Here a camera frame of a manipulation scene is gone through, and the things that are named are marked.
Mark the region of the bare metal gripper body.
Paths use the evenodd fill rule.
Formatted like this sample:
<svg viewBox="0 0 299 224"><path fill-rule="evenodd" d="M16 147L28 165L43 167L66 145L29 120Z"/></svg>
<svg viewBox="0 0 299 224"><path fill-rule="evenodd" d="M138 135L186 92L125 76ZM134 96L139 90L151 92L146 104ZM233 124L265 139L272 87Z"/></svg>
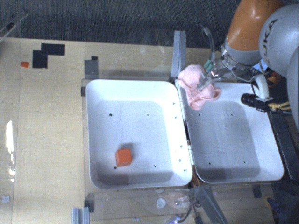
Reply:
<svg viewBox="0 0 299 224"><path fill-rule="evenodd" d="M216 57L215 54L211 56L211 65L208 77L211 80L225 80L230 79L233 74L232 70L236 66L236 62L227 54Z"/></svg>

